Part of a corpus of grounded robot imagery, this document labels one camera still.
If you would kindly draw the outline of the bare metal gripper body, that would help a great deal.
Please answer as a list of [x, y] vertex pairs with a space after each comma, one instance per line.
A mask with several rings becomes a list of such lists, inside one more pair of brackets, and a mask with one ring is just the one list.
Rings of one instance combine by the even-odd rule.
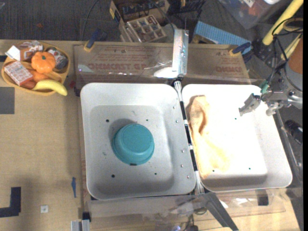
[[303, 108], [303, 92], [287, 80], [274, 80], [271, 83], [265, 80], [261, 84], [261, 100], [274, 109], [290, 106]]

